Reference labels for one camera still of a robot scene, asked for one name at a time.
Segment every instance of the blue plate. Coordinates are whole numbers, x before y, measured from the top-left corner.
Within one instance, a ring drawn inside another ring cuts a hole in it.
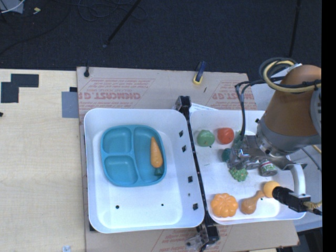
[[[151,139],[155,137],[161,150],[161,175],[151,165]],[[123,125],[107,129],[100,143],[102,165],[108,180],[116,186],[148,186],[166,175],[167,163],[158,132],[144,125]]]

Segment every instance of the tomato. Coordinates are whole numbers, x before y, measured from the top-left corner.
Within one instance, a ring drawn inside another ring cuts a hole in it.
[[[230,144],[235,138],[235,132],[231,128],[220,128],[217,137],[221,144]]]

